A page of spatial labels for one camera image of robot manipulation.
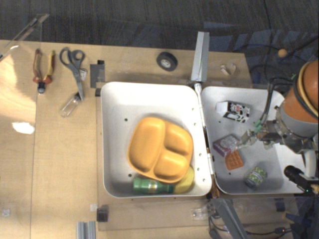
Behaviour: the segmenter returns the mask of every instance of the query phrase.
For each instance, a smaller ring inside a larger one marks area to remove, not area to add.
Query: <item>wooden surface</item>
[[[163,50],[60,43],[24,43],[0,62],[0,238],[76,238],[78,221],[96,218],[98,204],[97,114],[95,90],[88,74],[83,83],[85,100],[67,119],[59,115],[65,102],[77,92],[71,71],[58,56],[53,82],[44,95],[32,82],[36,48],[43,54],[45,74],[51,50],[57,55],[68,46],[86,54],[82,67],[105,60],[106,81],[122,80],[178,84],[191,73],[194,51],[171,51],[179,65],[174,73],[156,64]],[[237,73],[224,76],[220,64],[236,63]],[[210,81],[220,84],[250,85],[247,64],[242,54],[210,53]],[[135,77],[130,72],[138,72]],[[28,122],[33,134],[16,132],[13,122]],[[209,238],[208,227],[98,231],[97,238]]]

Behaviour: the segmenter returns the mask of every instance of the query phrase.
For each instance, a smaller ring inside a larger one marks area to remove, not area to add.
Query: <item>metal bracket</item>
[[[253,145],[257,141],[256,135],[251,131],[247,130],[240,138],[240,144],[238,148],[244,148]]]
[[[78,222],[76,225],[77,239],[95,239],[95,221]]]
[[[105,64],[99,60],[98,64],[90,65],[90,85],[91,88],[96,88],[97,82],[105,82]]]
[[[98,208],[96,211],[97,222],[107,222],[109,220],[109,207],[107,205]]]
[[[198,32],[193,69],[190,77],[192,82],[205,82],[207,80],[208,50],[209,33]]]
[[[229,199],[211,199],[210,203],[214,205],[216,211],[223,219],[225,226],[233,238],[248,239],[246,231]]]

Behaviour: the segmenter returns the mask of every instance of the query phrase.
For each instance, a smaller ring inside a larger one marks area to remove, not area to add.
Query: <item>white tray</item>
[[[240,149],[239,154],[244,166],[228,171],[225,159],[215,150],[213,142],[229,134],[240,139],[245,131],[253,129],[253,122],[261,116],[267,99],[266,90],[240,89],[226,87],[207,87],[202,92],[202,102],[207,124],[209,145],[214,157],[213,167],[218,187],[226,194],[284,194],[302,193],[295,183],[284,175],[284,169],[293,165],[304,169],[301,155],[294,154],[287,147],[275,144],[274,148],[265,150],[263,143],[258,141],[254,145]],[[274,107],[280,105],[284,97],[278,92],[273,93],[269,120],[275,118]],[[250,118],[246,123],[223,118],[216,112],[216,104],[223,101],[233,101],[250,107]],[[254,167],[260,166],[268,172],[268,178],[256,189],[252,190],[244,184],[244,180]]]
[[[163,196],[203,196],[212,185],[198,99],[187,86],[110,82],[101,90],[103,124],[103,177],[106,191],[118,198],[145,197],[132,191],[137,174],[127,162],[133,130],[144,117],[155,116],[186,129],[194,142],[190,165],[194,187],[184,194]]]

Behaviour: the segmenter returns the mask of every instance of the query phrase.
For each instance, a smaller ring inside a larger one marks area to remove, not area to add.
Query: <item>yellow plastic dish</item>
[[[193,139],[183,128],[155,117],[137,124],[127,153],[129,165],[138,173],[176,183],[186,174],[193,153]]]

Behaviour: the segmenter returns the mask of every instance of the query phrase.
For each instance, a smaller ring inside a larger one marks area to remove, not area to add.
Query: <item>red pliers handle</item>
[[[41,52],[39,49],[35,51],[34,62],[33,62],[33,73],[34,73],[33,81],[38,84],[38,92],[40,94],[44,93],[45,85],[50,84],[52,82],[51,76],[54,71],[54,58],[55,58],[55,52],[54,50],[52,50],[49,55],[48,70],[46,72],[46,75],[42,79],[41,70],[40,70]]]

